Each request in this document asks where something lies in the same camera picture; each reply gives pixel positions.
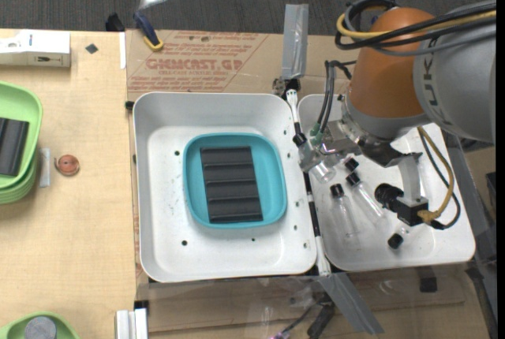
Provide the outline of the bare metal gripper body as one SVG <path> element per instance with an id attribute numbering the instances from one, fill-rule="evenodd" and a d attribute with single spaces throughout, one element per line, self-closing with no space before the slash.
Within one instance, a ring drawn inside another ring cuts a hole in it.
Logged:
<path id="1" fill-rule="evenodd" d="M 364 117 L 353 119 L 343 117 L 330 121 L 327 130 L 329 136 L 323 143 L 334 148 L 341 156 L 361 153 L 365 157 L 392 157 L 390 129 L 384 118 Z"/>

